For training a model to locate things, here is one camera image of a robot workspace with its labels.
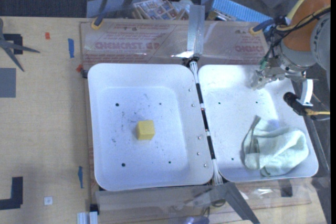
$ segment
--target wooden table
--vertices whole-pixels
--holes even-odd
[[[0,50],[0,67],[16,68],[16,97],[0,98],[0,199],[10,198],[12,177],[23,177],[23,204],[0,210],[0,223],[75,223],[77,213],[88,211],[91,203],[85,80],[76,71],[81,64],[80,23],[88,19],[2,19],[4,33],[21,34],[24,45],[40,54],[17,56],[22,72]],[[68,39],[74,41],[73,58]],[[325,223],[316,191],[308,186],[311,203],[258,209],[256,216],[261,223]],[[53,204],[44,205],[44,197],[50,196]],[[237,214],[218,213],[210,220],[224,223],[237,220]],[[99,223],[109,220],[101,215]]]

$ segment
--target white cloth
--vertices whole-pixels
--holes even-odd
[[[258,116],[244,139],[243,148],[245,166],[260,170],[264,176],[284,175],[309,154],[303,131],[292,127],[274,130]]]

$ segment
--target yellow block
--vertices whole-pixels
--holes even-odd
[[[153,121],[138,121],[136,126],[138,140],[151,140],[153,138],[155,134]]]

